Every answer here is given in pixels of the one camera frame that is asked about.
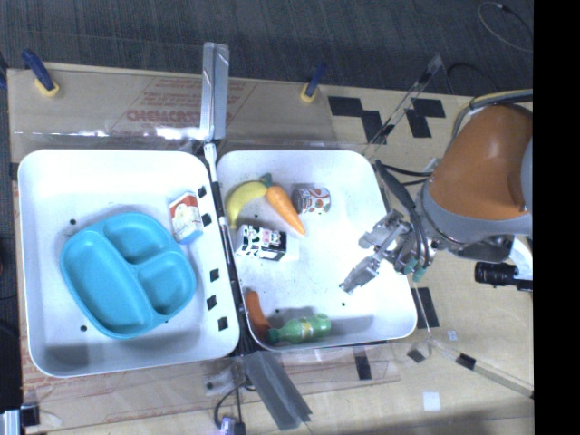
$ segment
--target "bottle cap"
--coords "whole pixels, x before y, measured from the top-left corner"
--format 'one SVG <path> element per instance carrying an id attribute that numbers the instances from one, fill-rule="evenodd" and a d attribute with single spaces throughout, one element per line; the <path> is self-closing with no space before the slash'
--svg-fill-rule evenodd
<path id="1" fill-rule="evenodd" d="M 276 344 L 280 341 L 280 333 L 276 329 L 269 329 L 266 332 L 266 341 L 270 344 Z"/>

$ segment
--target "blue divided plate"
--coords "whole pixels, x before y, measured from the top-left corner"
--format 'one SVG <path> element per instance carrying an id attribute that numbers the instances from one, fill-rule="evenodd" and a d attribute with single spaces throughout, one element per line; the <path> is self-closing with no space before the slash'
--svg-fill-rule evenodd
<path id="1" fill-rule="evenodd" d="M 72 236 L 61 252 L 64 280 L 94 326 L 133 338 L 179 313 L 196 277 L 178 243 L 143 213 L 107 217 Z"/>

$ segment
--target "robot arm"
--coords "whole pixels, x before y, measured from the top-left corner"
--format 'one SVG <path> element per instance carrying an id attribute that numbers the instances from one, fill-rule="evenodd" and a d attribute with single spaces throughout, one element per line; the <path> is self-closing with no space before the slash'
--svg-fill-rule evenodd
<path id="1" fill-rule="evenodd" d="M 377 160 L 376 170 L 408 211 L 390 210 L 359 241 L 374 246 L 340 287 L 351 293 L 372 280 L 386 260 L 418 281 L 437 250 L 478 261 L 476 280 L 531 290 L 531 253 L 516 236 L 532 238 L 532 113 L 512 104 L 532 92 L 475 99 L 456 119 L 451 142 L 413 201 Z M 476 110 L 459 133 L 470 109 Z M 515 265 L 505 264 L 511 259 Z"/>

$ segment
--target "orange carrot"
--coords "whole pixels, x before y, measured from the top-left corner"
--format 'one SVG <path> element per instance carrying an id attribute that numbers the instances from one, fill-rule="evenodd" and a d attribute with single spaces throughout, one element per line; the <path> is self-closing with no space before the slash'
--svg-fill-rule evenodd
<path id="1" fill-rule="evenodd" d="M 250 324 L 254 333 L 260 340 L 266 338 L 266 332 L 272 328 L 260 306 L 260 298 L 257 292 L 250 291 L 246 293 L 246 310 L 250 319 Z"/>
<path id="2" fill-rule="evenodd" d="M 272 175 L 268 172 L 260 181 L 267 187 L 266 199 L 268 203 L 275 209 L 284 221 L 292 226 L 300 235 L 306 235 L 306 229 L 298 213 L 296 212 L 292 200 L 288 197 L 285 190 L 278 186 L 272 185 Z"/>

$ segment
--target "banana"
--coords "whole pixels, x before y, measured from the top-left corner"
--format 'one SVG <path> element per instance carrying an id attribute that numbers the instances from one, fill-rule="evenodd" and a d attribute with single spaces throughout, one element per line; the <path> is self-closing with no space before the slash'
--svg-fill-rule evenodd
<path id="1" fill-rule="evenodd" d="M 266 185 L 258 180 L 250 180 L 237 187 L 226 202 L 226 213 L 229 225 L 232 228 L 236 228 L 237 217 L 246 203 L 254 198 L 263 197 L 266 191 Z"/>

